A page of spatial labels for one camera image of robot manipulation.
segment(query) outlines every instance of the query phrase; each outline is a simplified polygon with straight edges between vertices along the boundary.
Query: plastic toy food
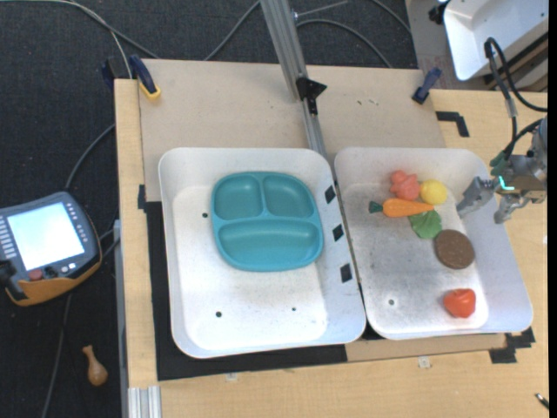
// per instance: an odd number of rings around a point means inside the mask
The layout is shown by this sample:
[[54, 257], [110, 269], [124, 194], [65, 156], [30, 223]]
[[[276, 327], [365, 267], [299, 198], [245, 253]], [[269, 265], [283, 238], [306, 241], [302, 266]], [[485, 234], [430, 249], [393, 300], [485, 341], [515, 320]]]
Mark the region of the plastic toy food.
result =
[[443, 305], [454, 317], [470, 317], [476, 311], [476, 293], [470, 288], [453, 289], [443, 298]]
[[388, 199], [383, 203], [383, 213], [387, 217], [409, 217], [410, 215], [432, 210], [432, 205], [407, 199]]
[[420, 185], [419, 196], [430, 205], [442, 205], [446, 201], [446, 187], [437, 179], [428, 179]]
[[383, 205], [372, 200], [369, 202], [367, 210], [369, 213], [383, 212]]
[[435, 254], [440, 262], [452, 269], [464, 269], [475, 259], [470, 239], [453, 229], [441, 231], [434, 240]]
[[396, 171], [391, 175], [390, 191], [399, 199], [414, 200], [419, 196], [419, 182], [415, 173], [406, 175], [403, 171]]
[[408, 217], [413, 231], [421, 239], [434, 239], [441, 232], [441, 216], [435, 211], [427, 211]]

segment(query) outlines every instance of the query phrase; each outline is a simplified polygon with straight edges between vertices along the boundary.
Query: black carpet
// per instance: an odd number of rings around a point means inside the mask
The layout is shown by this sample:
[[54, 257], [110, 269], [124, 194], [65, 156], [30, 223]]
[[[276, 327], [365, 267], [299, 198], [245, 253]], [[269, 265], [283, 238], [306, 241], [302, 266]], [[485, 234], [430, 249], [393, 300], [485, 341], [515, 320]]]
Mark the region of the black carpet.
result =
[[[203, 60], [256, 0], [75, 0], [145, 48], [123, 41], [127, 56]], [[404, 0], [377, 0], [407, 24]], [[410, 34], [370, 0], [290, 0], [308, 64], [416, 68]], [[332, 4], [338, 5], [306, 14]], [[326, 19], [344, 24], [365, 37]], [[61, 3], [0, 2], [0, 207], [64, 188], [87, 147], [114, 122], [101, 74], [119, 60], [110, 33], [80, 9]], [[260, 8], [211, 60], [276, 63]], [[79, 167], [71, 192], [98, 229], [117, 217], [116, 143], [109, 135]], [[107, 247], [111, 243], [104, 241]], [[60, 338], [62, 296], [18, 307], [0, 292], [0, 417], [41, 416]], [[73, 291], [49, 417], [118, 417], [117, 322], [112, 255]], [[91, 344], [109, 380], [86, 379], [81, 348]]]

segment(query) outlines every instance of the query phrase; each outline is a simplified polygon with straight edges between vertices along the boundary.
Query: table surface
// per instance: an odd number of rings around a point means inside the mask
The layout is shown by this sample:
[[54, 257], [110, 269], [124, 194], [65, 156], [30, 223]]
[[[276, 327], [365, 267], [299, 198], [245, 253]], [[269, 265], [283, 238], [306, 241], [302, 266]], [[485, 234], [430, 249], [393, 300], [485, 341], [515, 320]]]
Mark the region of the table surface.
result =
[[[221, 69], [224, 73], [230, 71], [227, 64], [189, 65], [198, 71], [210, 71], [206, 79], [217, 79]], [[244, 68], [241, 64], [234, 66]], [[250, 64], [250, 70], [254, 70], [254, 66], [263, 75], [269, 72], [272, 77], [276, 77], [275, 66]], [[308, 71], [311, 77], [316, 74], [329, 78], [338, 77], [338, 81], [342, 83], [351, 80], [351, 72], [354, 70], [308, 67]], [[400, 93], [404, 98], [405, 91], [415, 87], [422, 78], [417, 71], [357, 69], [356, 74], [358, 79], [368, 80], [372, 88], [378, 85], [378, 78], [381, 78], [381, 86], [388, 88], [389, 94]], [[241, 86], [229, 87], [229, 91], [239, 98], [244, 94]], [[526, 94], [525, 97], [535, 104], [547, 105], [546, 93]], [[534, 308], [532, 329], [535, 343], [531, 348], [517, 351], [516, 363], [493, 364], [487, 351], [475, 351], [430, 354], [430, 367], [420, 367], [418, 359], [413, 356], [331, 366], [242, 372], [235, 378], [213, 375], [159, 382], [155, 360], [146, 218], [144, 212], [138, 209], [137, 202], [138, 187], [144, 183], [145, 175], [145, 138], [142, 136], [145, 132], [141, 126], [141, 116], [144, 115], [143, 108], [140, 110], [141, 98], [144, 96], [138, 92], [136, 81], [116, 81], [126, 363], [130, 388], [147, 388], [152, 385], [161, 387], [164, 418], [185, 414], [188, 417], [547, 416], [547, 410], [534, 396], [540, 392], [548, 397], [549, 393], [547, 202], [517, 210], [506, 223]], [[340, 99], [340, 104], [324, 105], [327, 110], [334, 111], [342, 110], [342, 104], [343, 99]], [[237, 110], [245, 112], [245, 104], [238, 103], [236, 106]], [[391, 104], [385, 115], [386, 119], [401, 116], [396, 108], [396, 105]], [[410, 105], [404, 105], [400, 109], [402, 116], [408, 116], [406, 111], [414, 110]], [[498, 92], [432, 90], [426, 104], [416, 105], [415, 111], [424, 117], [426, 123], [429, 122], [426, 119], [427, 111], [430, 117], [434, 117], [435, 111], [460, 113], [466, 120], [470, 138], [460, 137], [454, 123], [441, 122], [440, 133], [446, 146], [467, 148], [486, 163], [510, 138], [510, 122], [502, 96]], [[538, 112], [530, 111], [522, 105], [519, 105], [519, 113], [520, 126], [540, 118]], [[195, 112], [194, 115], [199, 117], [200, 112]], [[338, 129], [337, 134], [342, 136], [342, 130]], [[515, 152], [524, 152], [528, 146], [529, 138], [524, 138]]]

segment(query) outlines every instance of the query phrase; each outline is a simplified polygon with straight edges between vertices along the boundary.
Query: blue clamp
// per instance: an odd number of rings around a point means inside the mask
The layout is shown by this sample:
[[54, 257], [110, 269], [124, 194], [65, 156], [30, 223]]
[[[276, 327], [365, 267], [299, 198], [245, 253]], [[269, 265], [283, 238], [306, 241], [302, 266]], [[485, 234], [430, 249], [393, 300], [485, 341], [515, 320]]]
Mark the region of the blue clamp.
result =
[[134, 77], [139, 78], [139, 88], [141, 88], [145, 96], [149, 99], [158, 98], [160, 96], [160, 89], [155, 85], [149, 70], [147, 70], [139, 56], [130, 56], [128, 62]]
[[437, 67], [432, 68], [426, 75], [424, 79], [424, 84], [416, 90], [413, 94], [412, 99], [419, 104], [426, 102], [427, 96], [429, 95], [429, 90], [433, 87], [437, 79], [441, 75], [441, 70]]

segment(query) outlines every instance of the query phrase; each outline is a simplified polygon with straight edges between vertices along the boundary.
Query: toy tomato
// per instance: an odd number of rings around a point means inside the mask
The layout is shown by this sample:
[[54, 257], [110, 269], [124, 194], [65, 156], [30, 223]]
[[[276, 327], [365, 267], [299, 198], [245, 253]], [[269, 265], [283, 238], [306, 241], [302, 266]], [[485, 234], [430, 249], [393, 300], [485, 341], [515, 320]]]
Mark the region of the toy tomato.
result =
[[476, 311], [476, 293], [470, 288], [453, 289], [443, 298], [443, 305], [454, 317], [470, 317]]

